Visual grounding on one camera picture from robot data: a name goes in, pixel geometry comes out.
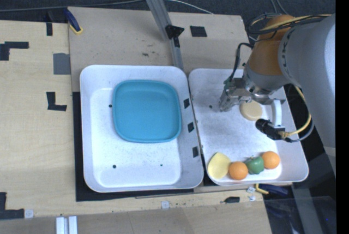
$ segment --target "black square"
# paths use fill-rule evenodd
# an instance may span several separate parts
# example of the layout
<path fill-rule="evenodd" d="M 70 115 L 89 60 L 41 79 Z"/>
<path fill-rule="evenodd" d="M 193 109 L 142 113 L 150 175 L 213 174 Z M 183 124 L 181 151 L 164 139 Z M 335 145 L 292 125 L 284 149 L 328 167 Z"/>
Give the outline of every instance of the black square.
<path fill-rule="evenodd" d="M 190 30 L 193 37 L 207 37 L 205 27 L 190 26 Z"/>

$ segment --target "white cable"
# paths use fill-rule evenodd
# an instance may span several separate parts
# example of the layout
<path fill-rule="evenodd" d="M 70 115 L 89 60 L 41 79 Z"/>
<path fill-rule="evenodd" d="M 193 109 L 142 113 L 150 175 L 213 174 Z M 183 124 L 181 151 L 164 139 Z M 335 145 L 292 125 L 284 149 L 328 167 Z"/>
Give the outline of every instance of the white cable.
<path fill-rule="evenodd" d="M 192 5 L 192 4 L 187 3 L 187 2 L 184 2 L 184 1 L 178 1 L 178 0 L 165 0 L 165 1 L 172 1 L 172 2 L 182 3 L 182 4 L 185 4 L 185 5 L 194 7 L 194 8 L 196 8 L 196 9 L 198 9 L 198 10 L 204 11 L 204 12 L 206 12 L 206 13 L 209 13 L 209 14 L 211 14 L 211 15 L 214 15 L 214 14 L 213 14 L 212 12 L 210 12 L 210 11 L 207 11 L 207 10 L 205 10 L 205 9 L 202 9 L 202 8 L 200 8 L 200 7 L 197 7 L 197 6 L 195 6 L 195 5 Z"/>

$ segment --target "black clamp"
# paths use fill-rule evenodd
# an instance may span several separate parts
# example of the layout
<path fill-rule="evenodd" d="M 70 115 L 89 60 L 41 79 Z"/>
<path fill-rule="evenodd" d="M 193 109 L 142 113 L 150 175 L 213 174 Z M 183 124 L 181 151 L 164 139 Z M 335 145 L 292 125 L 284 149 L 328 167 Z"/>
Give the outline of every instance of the black clamp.
<path fill-rule="evenodd" d="M 173 38 L 175 47 L 180 48 L 178 37 L 184 31 L 184 28 L 183 27 L 176 27 L 173 25 L 167 25 L 165 27 L 165 30 L 166 30 L 166 33 L 167 33 L 167 36 L 169 37 L 169 39 Z"/>

